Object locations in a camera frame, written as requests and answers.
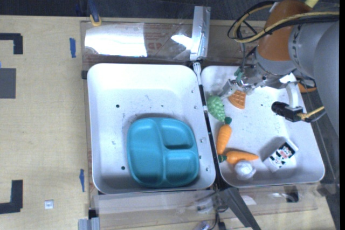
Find white crumpled ball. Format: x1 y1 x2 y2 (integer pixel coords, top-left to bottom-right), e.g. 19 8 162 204
233 159 257 180

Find black cylinder on white bracket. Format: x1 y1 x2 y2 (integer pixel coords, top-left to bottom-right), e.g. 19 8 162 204
271 79 305 123

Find orange pizza slice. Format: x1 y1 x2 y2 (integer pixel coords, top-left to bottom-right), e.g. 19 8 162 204
228 89 247 110

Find blue divided plate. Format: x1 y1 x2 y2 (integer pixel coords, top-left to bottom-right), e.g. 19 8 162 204
126 117 200 189

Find white plastic tray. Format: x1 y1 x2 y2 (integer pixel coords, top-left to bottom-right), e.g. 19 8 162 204
201 65 326 189
86 62 217 194

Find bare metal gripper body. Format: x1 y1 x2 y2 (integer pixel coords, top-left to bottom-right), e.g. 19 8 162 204
236 65 271 88

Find green grapes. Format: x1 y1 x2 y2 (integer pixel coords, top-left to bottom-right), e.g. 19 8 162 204
206 95 226 122

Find white cow print carton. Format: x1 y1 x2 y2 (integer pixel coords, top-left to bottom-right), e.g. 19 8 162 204
261 138 299 173

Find orange carrot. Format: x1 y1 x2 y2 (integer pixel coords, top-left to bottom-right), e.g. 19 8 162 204
216 116 233 156
218 150 260 165

